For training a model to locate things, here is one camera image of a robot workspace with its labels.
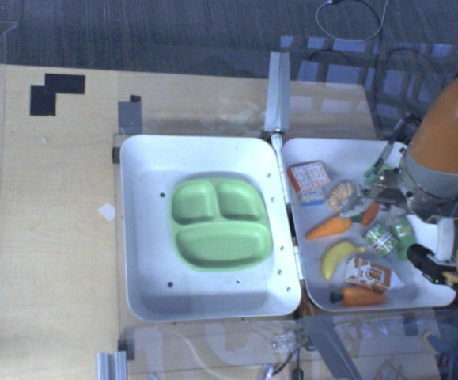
toy banana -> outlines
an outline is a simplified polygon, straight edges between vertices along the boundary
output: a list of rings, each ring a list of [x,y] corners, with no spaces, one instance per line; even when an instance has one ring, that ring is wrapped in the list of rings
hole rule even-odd
[[[339,261],[356,252],[364,252],[364,246],[355,246],[351,242],[343,241],[337,245],[332,246],[322,256],[322,262],[320,264],[320,272],[325,280],[330,280],[334,275],[336,266]]]

white tray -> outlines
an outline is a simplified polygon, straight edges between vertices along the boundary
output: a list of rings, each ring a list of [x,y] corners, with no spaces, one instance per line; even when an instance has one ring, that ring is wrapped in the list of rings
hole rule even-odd
[[[325,188],[328,194],[332,187],[340,181],[351,180],[354,184],[361,184],[363,173],[376,161],[386,142],[361,141],[348,139],[291,139],[283,148],[283,161],[285,167],[292,165],[322,161],[331,183]],[[399,148],[395,144],[387,163],[395,167],[399,164]],[[301,206],[293,189],[290,190],[290,201],[293,209],[301,263],[305,274],[309,297],[315,304],[324,310],[332,312],[346,312],[348,310],[397,310],[417,309],[422,307],[447,306],[455,298],[455,291],[446,286],[434,285],[422,276],[408,261],[401,261],[396,253],[382,258],[372,249],[361,256],[391,268],[404,282],[404,287],[391,290],[386,294],[388,301],[385,304],[367,307],[345,307],[341,303],[332,304],[329,301],[331,291],[340,291],[347,285],[343,283],[343,265],[339,264],[333,278],[326,281],[320,274],[320,261],[325,250],[342,240],[352,241],[356,245],[364,245],[362,237],[368,227],[353,224],[344,234],[333,235],[309,241],[305,233],[330,216],[334,216],[327,203],[319,206]],[[378,220],[384,217],[382,212]],[[437,226],[425,224],[414,216],[408,217],[415,233],[415,240],[433,252],[437,248]]]
[[[273,149],[260,139],[136,135],[121,148],[127,301],[145,321],[282,316],[301,299],[282,183]],[[273,238],[262,263],[200,272],[181,262],[168,202],[182,181],[239,177],[263,197]]]

metal bracket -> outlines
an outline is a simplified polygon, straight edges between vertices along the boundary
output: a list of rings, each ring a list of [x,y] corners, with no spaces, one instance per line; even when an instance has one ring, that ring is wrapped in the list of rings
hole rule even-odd
[[[101,352],[97,355],[97,380],[127,380],[127,353]]]
[[[290,126],[290,55],[288,52],[271,52],[269,84],[267,86],[266,118],[263,137],[283,133]]]

small box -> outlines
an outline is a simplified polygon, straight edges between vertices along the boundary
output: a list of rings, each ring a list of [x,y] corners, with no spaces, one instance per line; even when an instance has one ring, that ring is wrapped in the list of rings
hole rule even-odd
[[[293,166],[286,171],[301,205],[322,204],[322,187],[331,181],[320,161]]]
[[[391,269],[358,256],[348,261],[345,282],[367,288],[376,293],[384,293],[387,290],[403,286],[403,282]]]

toy carrot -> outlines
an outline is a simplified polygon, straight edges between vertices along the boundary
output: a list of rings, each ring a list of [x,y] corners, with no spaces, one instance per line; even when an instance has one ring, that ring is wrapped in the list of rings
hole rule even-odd
[[[372,202],[366,211],[361,215],[361,224],[363,226],[369,225],[374,218],[377,216],[380,206],[377,203]]]
[[[386,302],[388,297],[386,295],[376,293],[375,291],[366,290],[361,287],[347,287],[341,293],[335,291],[331,292],[329,300],[332,303],[342,302],[344,306],[372,306],[374,304],[381,304]]]
[[[313,228],[306,234],[306,239],[317,239],[328,237],[329,235],[341,234],[348,231],[352,226],[350,218],[342,219],[340,215],[328,219],[326,222],[320,224],[318,227]]]

